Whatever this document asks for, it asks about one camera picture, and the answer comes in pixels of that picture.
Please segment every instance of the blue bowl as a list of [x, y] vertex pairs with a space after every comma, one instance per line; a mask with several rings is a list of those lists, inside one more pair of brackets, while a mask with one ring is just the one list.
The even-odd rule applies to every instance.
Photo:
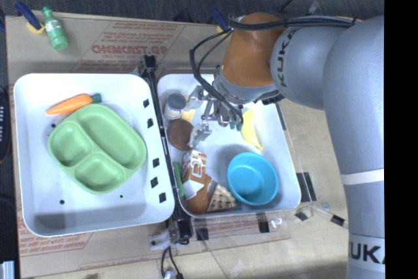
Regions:
[[227, 184], [237, 201], [250, 206], [268, 204], [279, 188], [275, 168], [263, 156], [253, 152], [243, 152], [231, 160]]

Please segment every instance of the table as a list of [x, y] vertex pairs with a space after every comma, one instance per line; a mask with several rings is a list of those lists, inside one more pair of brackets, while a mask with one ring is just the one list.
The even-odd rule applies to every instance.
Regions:
[[[35, 14], [42, 19], [39, 12]], [[45, 34], [28, 30], [24, 18], [7, 18], [14, 144], [12, 92], [19, 77], [27, 73], [131, 73], [144, 54], [155, 55], [158, 78], [190, 73], [188, 50], [216, 32], [214, 25], [55, 15], [70, 41], [61, 52], [52, 49]], [[222, 44], [206, 60], [205, 69], [221, 61], [226, 46]], [[202, 47], [202, 55], [209, 47]], [[347, 207], [325, 114], [286, 100], [280, 107], [295, 169], [310, 178], [315, 199], [295, 210], [269, 214], [270, 232], [265, 234], [259, 232], [255, 218], [212, 223], [209, 240], [194, 237], [187, 246], [173, 247], [184, 278], [305, 278], [305, 272], [311, 273], [310, 278], [345, 278], [348, 232], [330, 217], [346, 218]], [[13, 157], [22, 278], [161, 277], [162, 250], [152, 250], [148, 237], [163, 231], [164, 223], [53, 238], [30, 232], [22, 219], [16, 145]]]

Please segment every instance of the toy carrot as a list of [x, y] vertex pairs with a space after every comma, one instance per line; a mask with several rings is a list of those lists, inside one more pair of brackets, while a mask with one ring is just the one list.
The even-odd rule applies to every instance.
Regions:
[[95, 95], [88, 95], [86, 93], [76, 95], [70, 99], [64, 100], [63, 102], [49, 108], [47, 114], [60, 114], [60, 113], [72, 113], [79, 108], [82, 108], [91, 103], [101, 103], [102, 97], [99, 93]]

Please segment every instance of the food package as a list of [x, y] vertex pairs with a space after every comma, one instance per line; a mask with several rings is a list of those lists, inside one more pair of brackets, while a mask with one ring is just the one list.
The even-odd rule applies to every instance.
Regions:
[[204, 187], [196, 193], [196, 196], [187, 200], [187, 209], [193, 214], [204, 214], [209, 205], [208, 186], [212, 178], [205, 176]]
[[182, 183], [186, 200], [195, 197], [204, 187], [206, 180], [206, 155], [197, 150], [190, 150], [183, 157]]
[[221, 184], [217, 184], [214, 194], [209, 202], [207, 212], [218, 212], [221, 210], [233, 209], [236, 201], [233, 195]]

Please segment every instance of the wire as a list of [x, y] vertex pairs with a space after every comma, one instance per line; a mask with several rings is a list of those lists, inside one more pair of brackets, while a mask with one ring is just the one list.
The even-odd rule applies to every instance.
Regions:
[[247, 31], [260, 31], [276, 29], [281, 27], [342, 27], [349, 28], [355, 24], [355, 21], [348, 18], [339, 18], [333, 16], [301, 16], [299, 18], [283, 19], [275, 22], [263, 24], [243, 24], [232, 14], [228, 17], [231, 27]]
[[200, 41], [193, 49], [189, 50], [189, 60], [190, 60], [190, 66], [191, 70], [193, 71], [193, 76], [195, 79], [202, 85], [202, 87], [215, 99], [217, 99], [222, 105], [226, 106], [228, 111], [232, 114], [232, 117], [234, 118], [235, 123], [243, 123], [244, 119], [242, 117], [241, 110], [238, 110], [237, 108], [233, 107], [222, 94], [220, 94], [212, 85], [210, 85], [200, 74], [199, 68], [196, 66], [195, 61], [195, 51], [198, 47], [200, 47], [202, 44], [216, 38], [219, 36], [222, 36], [224, 34], [228, 34], [230, 31], [232, 31], [232, 28], [229, 28], [226, 31], [222, 31], [221, 33], [216, 33], [212, 36], [209, 36], [205, 38], [204, 40]]
[[229, 32], [221, 39], [219, 40], [215, 45], [213, 45], [213, 47], [211, 47], [211, 49], [209, 49], [207, 51], [207, 53], [205, 53], [205, 55], [203, 55], [201, 61], [199, 62], [199, 64], [197, 65], [197, 69], [200, 71], [201, 66], [203, 64], [203, 61], [210, 55], [211, 52], [213, 52], [223, 41], [225, 41], [229, 35], [231, 35], [233, 33], [233, 31], [231, 29], [229, 29]]
[[163, 252], [163, 257], [161, 259], [161, 275], [163, 276], [163, 278], [165, 277], [165, 271], [164, 271], [164, 259], [165, 259], [165, 255], [167, 254], [167, 252], [169, 252], [170, 254], [170, 259], [171, 259], [171, 263], [174, 265], [174, 268], [177, 271], [177, 277], [179, 276], [183, 276], [180, 271], [178, 270], [178, 267], [176, 265], [176, 263], [174, 262], [173, 258], [172, 258], [172, 253], [171, 253], [171, 246], [169, 246], [168, 248], [166, 248]]
[[188, 238], [186, 239], [183, 238], [183, 239], [178, 240], [177, 243], [181, 245], [188, 245], [190, 243], [190, 240]]

